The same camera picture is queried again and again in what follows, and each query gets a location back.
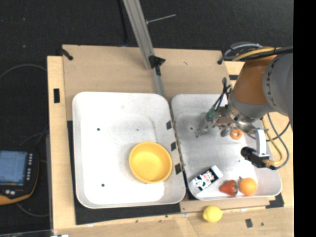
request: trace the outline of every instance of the white tray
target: white tray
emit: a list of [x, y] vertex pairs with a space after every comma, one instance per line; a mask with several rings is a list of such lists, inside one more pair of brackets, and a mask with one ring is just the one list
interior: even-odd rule
[[[228, 198], [229, 195], [219, 191], [224, 181], [234, 179], [238, 182], [240, 178], [251, 177], [258, 183], [254, 197], [276, 196], [282, 188], [278, 171], [256, 168], [240, 154], [245, 146], [256, 149], [254, 139], [248, 135], [243, 135], [237, 141], [229, 135], [221, 137], [217, 127], [198, 138], [195, 136], [199, 123], [218, 97], [219, 95], [213, 94], [181, 94], [172, 99], [173, 118], [188, 183], [214, 165], [223, 173], [222, 178], [201, 193], [196, 193], [192, 184], [189, 184], [191, 193], [200, 200]], [[255, 126], [262, 128], [260, 121], [255, 123]], [[273, 159], [268, 144], [267, 154]], [[243, 196], [239, 192], [236, 198]]]
[[173, 204], [185, 195], [174, 167], [161, 183], [136, 180], [128, 165], [143, 141], [164, 146], [180, 163], [168, 102], [157, 94], [82, 92], [73, 100], [76, 193], [88, 208]]

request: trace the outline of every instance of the yellow ball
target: yellow ball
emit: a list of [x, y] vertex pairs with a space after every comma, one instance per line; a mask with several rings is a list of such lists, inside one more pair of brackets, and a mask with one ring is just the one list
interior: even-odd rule
[[207, 208], [205, 208], [202, 216], [204, 220], [211, 223], [215, 223], [222, 218], [223, 211], [215, 205], [210, 205]]

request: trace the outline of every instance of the orange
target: orange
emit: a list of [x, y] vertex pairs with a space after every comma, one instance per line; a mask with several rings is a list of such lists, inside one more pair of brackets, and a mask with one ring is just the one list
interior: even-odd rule
[[257, 191], [258, 185], [250, 177], [244, 178], [239, 183], [239, 190], [246, 196], [251, 196]]

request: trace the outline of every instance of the yellow bowl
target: yellow bowl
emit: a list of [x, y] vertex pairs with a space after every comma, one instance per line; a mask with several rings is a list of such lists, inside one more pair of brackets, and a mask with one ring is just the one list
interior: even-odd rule
[[129, 167], [133, 175], [145, 183], [158, 183], [166, 180], [172, 171], [169, 152], [156, 142], [137, 144], [129, 154]]

